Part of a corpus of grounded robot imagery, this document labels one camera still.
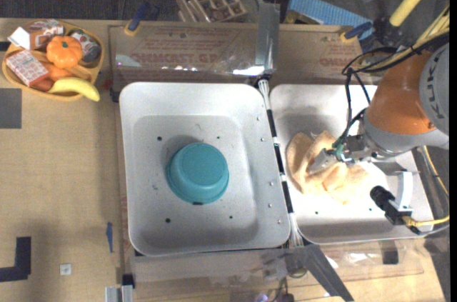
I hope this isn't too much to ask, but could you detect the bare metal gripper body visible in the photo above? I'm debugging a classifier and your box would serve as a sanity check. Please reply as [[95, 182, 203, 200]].
[[336, 134, 376, 163]]

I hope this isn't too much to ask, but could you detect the pale yellow cloth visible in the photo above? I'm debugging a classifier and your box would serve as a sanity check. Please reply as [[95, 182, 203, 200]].
[[285, 129, 373, 206]]

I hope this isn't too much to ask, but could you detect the white plastic tray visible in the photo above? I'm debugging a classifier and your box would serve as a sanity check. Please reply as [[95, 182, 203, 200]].
[[118, 81, 292, 257], [268, 83, 436, 246]]

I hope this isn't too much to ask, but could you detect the teal bowl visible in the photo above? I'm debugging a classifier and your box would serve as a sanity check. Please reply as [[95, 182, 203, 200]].
[[164, 141, 231, 206]]

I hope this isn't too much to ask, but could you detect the orange divided plate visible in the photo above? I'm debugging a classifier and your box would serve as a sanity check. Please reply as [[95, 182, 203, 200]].
[[1, 19, 106, 102]]

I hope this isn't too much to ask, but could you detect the yellow banana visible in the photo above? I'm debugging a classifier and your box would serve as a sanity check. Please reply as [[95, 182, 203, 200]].
[[46, 76, 101, 103]]

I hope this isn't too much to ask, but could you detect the small red and white can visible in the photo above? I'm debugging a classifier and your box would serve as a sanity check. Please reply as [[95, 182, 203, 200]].
[[69, 29, 102, 64]]

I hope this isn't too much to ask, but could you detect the orange carrot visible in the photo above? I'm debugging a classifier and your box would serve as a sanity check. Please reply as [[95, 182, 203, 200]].
[[31, 61, 76, 93]]

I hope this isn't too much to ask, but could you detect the orange toy pumpkin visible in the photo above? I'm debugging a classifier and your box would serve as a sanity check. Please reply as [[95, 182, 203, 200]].
[[45, 35, 84, 70]]

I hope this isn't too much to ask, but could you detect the orange and white packet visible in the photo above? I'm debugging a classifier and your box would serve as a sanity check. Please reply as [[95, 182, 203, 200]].
[[24, 19, 66, 49]]

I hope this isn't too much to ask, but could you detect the red and white carton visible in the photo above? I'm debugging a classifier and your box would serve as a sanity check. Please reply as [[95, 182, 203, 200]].
[[4, 49, 50, 88]]

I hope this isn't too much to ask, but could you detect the small white box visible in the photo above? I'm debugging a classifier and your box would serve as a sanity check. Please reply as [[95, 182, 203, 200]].
[[6, 26, 32, 50]]

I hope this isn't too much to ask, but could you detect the black cylinder on white bracket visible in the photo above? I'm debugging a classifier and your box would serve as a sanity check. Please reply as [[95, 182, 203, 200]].
[[369, 170, 415, 226]]

